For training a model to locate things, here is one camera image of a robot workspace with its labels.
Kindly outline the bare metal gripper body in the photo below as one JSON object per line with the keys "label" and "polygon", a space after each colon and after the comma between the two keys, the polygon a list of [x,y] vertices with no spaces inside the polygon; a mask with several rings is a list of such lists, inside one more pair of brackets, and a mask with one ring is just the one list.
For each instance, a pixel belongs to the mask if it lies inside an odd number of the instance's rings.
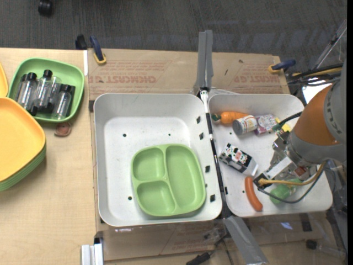
{"label": "bare metal gripper body", "polygon": [[274,154],[270,161],[270,169],[277,168],[280,171],[291,164],[291,159],[286,153],[290,132],[284,132],[277,136],[277,139],[272,144]]}

